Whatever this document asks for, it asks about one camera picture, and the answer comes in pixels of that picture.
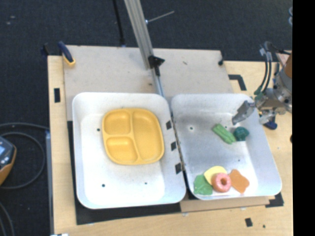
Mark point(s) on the pink doughnut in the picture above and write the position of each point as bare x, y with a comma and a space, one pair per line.
217, 186

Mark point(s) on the yellow divided plate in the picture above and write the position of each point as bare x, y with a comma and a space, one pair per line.
145, 134

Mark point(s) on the dark green broccoli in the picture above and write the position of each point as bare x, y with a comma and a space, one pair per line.
241, 133

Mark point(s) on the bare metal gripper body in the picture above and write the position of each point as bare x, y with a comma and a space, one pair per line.
275, 102

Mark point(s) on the light green asparagus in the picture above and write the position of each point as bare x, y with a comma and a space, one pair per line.
224, 134

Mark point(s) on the pale flat board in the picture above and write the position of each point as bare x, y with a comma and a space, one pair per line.
105, 70

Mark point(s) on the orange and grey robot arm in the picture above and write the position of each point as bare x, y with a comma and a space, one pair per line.
287, 70

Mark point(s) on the green lettuce leaf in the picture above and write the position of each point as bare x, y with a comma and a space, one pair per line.
201, 187

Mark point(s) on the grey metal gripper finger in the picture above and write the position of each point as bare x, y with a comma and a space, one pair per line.
243, 112
266, 119

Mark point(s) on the white plastic tray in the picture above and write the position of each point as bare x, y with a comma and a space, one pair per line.
123, 185
209, 156

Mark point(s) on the yellow cheese slice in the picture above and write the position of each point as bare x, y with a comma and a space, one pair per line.
213, 171

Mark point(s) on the orange bread slice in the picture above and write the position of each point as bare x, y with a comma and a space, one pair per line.
239, 181

